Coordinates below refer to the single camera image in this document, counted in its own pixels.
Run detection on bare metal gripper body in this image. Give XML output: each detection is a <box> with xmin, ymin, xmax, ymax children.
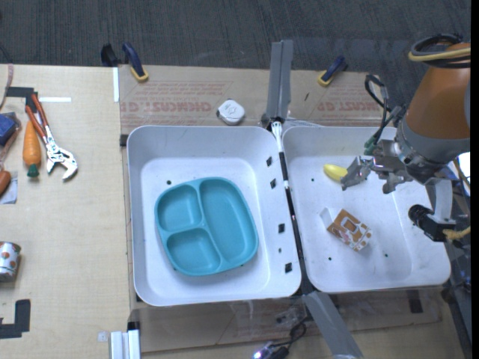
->
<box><xmin>369</xmin><ymin>139</ymin><xmax>447</xmax><ymax>185</ymax></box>

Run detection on yellow banana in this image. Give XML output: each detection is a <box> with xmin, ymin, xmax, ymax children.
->
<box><xmin>323</xmin><ymin>163</ymin><xmax>350</xmax><ymax>182</ymax></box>

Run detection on orange and white carton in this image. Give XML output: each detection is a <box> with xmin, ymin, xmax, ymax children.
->
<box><xmin>319</xmin><ymin>206</ymin><xmax>373</xmax><ymax>253</ymax></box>

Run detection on white plastic tray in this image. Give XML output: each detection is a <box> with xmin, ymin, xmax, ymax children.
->
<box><xmin>126</xmin><ymin>125</ymin><xmax>302</xmax><ymax>307</ymax></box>
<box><xmin>281</xmin><ymin>125</ymin><xmax>452</xmax><ymax>295</ymax></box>

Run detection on white rounded square case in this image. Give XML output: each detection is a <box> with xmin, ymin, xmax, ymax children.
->
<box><xmin>216</xmin><ymin>99</ymin><xmax>246</xmax><ymax>126</ymax></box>

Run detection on blue divided plate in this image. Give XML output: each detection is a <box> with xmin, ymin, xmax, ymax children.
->
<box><xmin>153</xmin><ymin>177</ymin><xmax>260</xmax><ymax>277</ymax></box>

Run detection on brown cardboard board red print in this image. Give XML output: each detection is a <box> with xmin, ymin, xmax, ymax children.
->
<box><xmin>118</xmin><ymin>64</ymin><xmax>443</xmax><ymax>353</ymax></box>

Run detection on orange carrot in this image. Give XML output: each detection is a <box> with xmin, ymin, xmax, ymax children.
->
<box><xmin>22</xmin><ymin>120</ymin><xmax>43</xmax><ymax>179</ymax></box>

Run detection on grey flat packet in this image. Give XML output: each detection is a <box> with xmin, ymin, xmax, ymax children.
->
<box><xmin>0</xmin><ymin>170</ymin><xmax>19</xmax><ymax>206</ymax></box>

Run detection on blue box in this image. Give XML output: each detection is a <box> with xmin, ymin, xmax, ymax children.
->
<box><xmin>0</xmin><ymin>112</ymin><xmax>18</xmax><ymax>147</ymax></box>

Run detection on orange brown sausage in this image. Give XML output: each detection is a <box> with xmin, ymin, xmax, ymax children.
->
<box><xmin>0</xmin><ymin>170</ymin><xmax>13</xmax><ymax>198</ymax></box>

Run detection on silver can with orange print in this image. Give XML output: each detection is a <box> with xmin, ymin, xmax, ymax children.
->
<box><xmin>0</xmin><ymin>241</ymin><xmax>22</xmax><ymax>283</ymax></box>

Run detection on black cylinder on white bracket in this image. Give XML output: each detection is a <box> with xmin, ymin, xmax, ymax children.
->
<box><xmin>407</xmin><ymin>177</ymin><xmax>458</xmax><ymax>243</ymax></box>

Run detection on black block with thin wires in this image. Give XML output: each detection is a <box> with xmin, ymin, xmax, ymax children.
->
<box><xmin>260</xmin><ymin>114</ymin><xmax>288</xmax><ymax>130</ymax></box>

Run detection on orange handled pliers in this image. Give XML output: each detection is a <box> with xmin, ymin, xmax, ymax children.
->
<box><xmin>24</xmin><ymin>92</ymin><xmax>79</xmax><ymax>181</ymax></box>

